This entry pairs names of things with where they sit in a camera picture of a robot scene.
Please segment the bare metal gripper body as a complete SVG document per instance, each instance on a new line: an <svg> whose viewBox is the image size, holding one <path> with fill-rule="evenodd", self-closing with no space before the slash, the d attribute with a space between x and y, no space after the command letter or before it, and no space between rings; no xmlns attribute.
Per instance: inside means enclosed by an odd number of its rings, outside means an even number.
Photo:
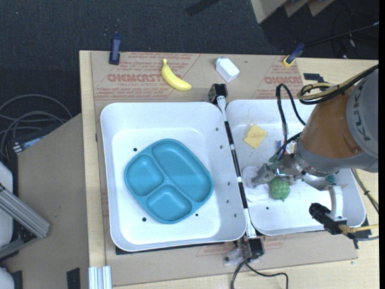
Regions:
<svg viewBox="0 0 385 289"><path fill-rule="evenodd" d="M301 158L297 158L295 154L284 154L281 159L278 156L270 158L270 169L273 170L273 175L282 179L283 176L292 175L298 178L299 182L304 182L309 186L322 190L330 185L330 181L324 174L314 174L310 167L306 167Z"/></svg>

